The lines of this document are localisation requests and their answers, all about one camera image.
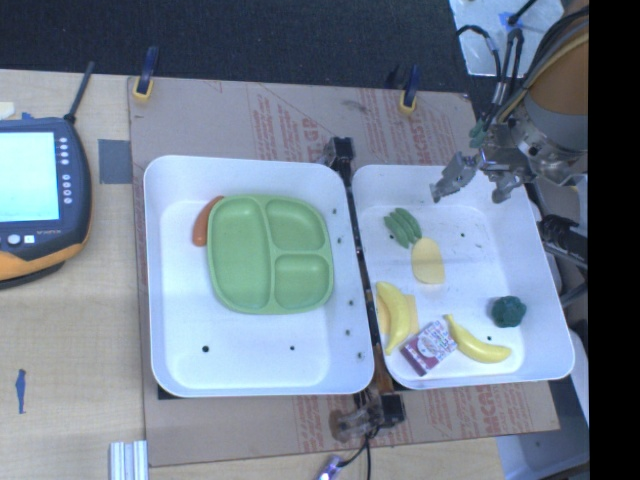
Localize brown cardboard board red print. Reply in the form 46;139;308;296
126;76;562;468

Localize orange toy sausage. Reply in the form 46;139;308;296
191;195;225;248

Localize thin black and white rod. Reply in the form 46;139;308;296
342;166;387;395

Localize black block with thin wires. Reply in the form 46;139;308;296
323;136;356;170
378;392;406;427

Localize green divided plate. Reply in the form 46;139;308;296
206;193;336;316

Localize yellow banana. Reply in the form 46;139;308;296
443;313;513;365
375;280;413;357

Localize red and white small carton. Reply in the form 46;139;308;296
399;318;459;378

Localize green toy pea pods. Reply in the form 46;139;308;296
383;207;423;250

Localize pale yellow toy wedge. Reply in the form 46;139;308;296
410;236;447;286

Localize dark green toy broccoli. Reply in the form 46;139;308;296
490;295;528;329

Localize white plastic tray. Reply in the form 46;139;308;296
143;154;376;399
351;163;577;391

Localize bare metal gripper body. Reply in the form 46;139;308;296
478;117;589;186

